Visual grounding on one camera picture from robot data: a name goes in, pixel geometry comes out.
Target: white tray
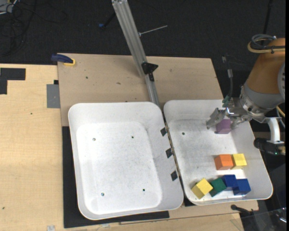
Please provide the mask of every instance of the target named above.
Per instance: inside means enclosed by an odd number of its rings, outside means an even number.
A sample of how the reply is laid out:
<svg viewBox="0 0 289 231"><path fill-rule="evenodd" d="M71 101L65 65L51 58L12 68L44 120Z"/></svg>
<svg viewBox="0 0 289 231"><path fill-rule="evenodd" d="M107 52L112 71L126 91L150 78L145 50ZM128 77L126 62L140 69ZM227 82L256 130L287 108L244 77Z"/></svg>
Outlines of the white tray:
<svg viewBox="0 0 289 231"><path fill-rule="evenodd" d="M240 124L229 134L215 134L215 126L206 127L206 121L215 108L222 108L222 100L169 101L164 106L186 197L196 205L269 198L273 187L261 153L253 146L255 138L249 122ZM216 170L214 157L236 153L245 155L247 166L236 170ZM237 179L247 178L251 192L242 196L223 191L214 197L208 193L197 199L191 191L202 178L210 181L228 174L236 175Z"/></svg>
<svg viewBox="0 0 289 231"><path fill-rule="evenodd" d="M183 202L162 112L150 102L78 103L68 113L79 210L104 219Z"/></svg>

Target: orange block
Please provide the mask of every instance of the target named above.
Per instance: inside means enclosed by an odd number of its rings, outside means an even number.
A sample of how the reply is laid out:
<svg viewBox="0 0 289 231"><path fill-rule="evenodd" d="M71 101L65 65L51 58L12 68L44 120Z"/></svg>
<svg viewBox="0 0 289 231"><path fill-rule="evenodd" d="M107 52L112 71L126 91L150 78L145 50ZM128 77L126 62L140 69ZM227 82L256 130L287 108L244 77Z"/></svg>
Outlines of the orange block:
<svg viewBox="0 0 289 231"><path fill-rule="evenodd" d="M230 154L220 154L214 158L214 162L217 170L227 170L234 166Z"/></svg>

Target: black bracket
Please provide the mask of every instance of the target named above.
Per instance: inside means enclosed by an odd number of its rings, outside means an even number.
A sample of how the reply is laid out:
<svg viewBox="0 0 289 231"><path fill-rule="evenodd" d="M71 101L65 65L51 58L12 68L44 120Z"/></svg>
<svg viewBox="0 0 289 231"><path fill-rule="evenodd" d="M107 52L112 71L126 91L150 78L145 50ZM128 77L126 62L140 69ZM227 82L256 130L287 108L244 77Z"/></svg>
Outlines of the black bracket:
<svg viewBox="0 0 289 231"><path fill-rule="evenodd" d="M144 74L149 75L150 80L154 81L153 72L158 68L158 65L144 62L141 64L141 67L143 68Z"/></svg>

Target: purple block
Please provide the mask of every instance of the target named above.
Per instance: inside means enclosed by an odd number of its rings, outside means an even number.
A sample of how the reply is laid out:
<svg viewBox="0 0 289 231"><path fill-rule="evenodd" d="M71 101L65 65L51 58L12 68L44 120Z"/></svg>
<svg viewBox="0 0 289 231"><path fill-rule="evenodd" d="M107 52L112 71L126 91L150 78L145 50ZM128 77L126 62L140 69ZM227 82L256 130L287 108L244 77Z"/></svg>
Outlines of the purple block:
<svg viewBox="0 0 289 231"><path fill-rule="evenodd" d="M216 132L218 134L228 134L231 132L231 120L230 119L223 119L220 123L216 124Z"/></svg>

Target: black mat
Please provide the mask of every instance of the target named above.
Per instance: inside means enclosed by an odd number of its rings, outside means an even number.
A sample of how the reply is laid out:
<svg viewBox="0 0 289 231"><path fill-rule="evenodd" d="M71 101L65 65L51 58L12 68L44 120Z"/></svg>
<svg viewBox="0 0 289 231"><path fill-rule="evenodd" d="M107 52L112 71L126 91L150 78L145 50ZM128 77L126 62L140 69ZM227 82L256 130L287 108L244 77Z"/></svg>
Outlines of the black mat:
<svg viewBox="0 0 289 231"><path fill-rule="evenodd" d="M76 182L73 162L73 152L69 127L62 127L63 137L63 199L64 227L73 228L111 222L139 221L169 218L168 211L130 215L103 220L86 219L79 211L77 203Z"/></svg>

